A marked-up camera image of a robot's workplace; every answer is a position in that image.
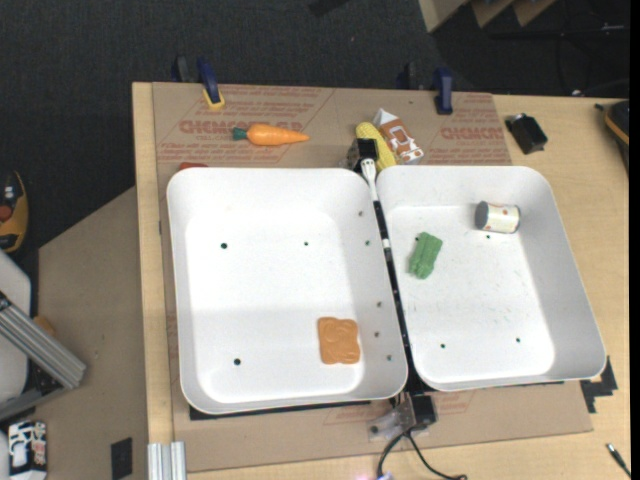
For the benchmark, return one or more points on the thin black and white rod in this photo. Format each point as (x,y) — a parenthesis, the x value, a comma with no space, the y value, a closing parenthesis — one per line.
(384,240)

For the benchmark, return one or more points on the white plastic tray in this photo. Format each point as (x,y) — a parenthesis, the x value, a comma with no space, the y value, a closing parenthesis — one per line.
(490,298)
(265,288)

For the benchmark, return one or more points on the yellow corn cob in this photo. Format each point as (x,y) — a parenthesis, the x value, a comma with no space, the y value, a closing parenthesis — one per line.
(380,149)

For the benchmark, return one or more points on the orange carrot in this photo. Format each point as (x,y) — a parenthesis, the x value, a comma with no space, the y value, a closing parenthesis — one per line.
(272,135)

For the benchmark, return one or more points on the white and orange carton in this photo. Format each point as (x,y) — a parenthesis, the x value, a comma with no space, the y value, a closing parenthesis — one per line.
(402,140)

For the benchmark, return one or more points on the orange square biscuit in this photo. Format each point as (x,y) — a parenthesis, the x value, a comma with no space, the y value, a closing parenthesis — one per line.
(339,340)

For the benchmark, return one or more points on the white can with orange dots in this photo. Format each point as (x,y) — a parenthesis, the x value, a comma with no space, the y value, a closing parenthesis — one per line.
(500,217)

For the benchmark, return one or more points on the brown cardboard board red print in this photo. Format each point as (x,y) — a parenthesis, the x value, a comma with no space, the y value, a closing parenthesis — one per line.
(320,443)

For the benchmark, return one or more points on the black box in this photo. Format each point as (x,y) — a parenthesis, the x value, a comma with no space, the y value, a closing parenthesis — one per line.
(526,133)

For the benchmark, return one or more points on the black and white carton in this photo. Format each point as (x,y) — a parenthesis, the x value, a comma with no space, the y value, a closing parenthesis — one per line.
(27,448)

